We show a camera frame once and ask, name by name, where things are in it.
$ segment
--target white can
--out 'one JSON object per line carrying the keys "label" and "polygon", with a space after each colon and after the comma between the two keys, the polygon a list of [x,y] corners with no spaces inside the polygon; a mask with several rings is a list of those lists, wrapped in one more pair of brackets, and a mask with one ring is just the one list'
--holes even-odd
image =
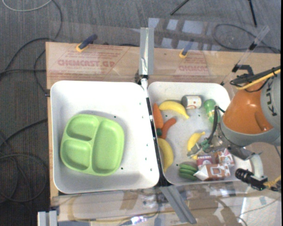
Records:
{"label": "white can", "polygon": [[199,109],[202,105],[202,100],[200,96],[183,96],[181,99],[181,104],[186,110]]}

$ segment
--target green plate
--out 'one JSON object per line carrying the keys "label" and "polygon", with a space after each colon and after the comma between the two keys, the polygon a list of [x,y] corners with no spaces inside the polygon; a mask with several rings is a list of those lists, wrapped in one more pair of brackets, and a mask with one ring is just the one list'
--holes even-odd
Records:
{"label": "green plate", "polygon": [[124,151],[124,130],[105,117],[78,114],[64,129],[60,157],[69,168],[98,176],[113,174]]}

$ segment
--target orange carrot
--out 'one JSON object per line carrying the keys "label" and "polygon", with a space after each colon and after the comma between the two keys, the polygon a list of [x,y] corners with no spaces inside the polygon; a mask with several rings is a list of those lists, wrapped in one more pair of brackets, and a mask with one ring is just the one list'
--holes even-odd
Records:
{"label": "orange carrot", "polygon": [[164,124],[164,126],[161,129],[161,136],[160,138],[165,139],[166,138],[166,134],[168,133],[168,130],[171,126],[173,126],[176,123],[176,119],[174,117],[172,117],[171,119],[167,120]]}
{"label": "orange carrot", "polygon": [[162,114],[156,103],[153,104],[153,120],[156,129],[164,126],[164,119],[162,118]]}

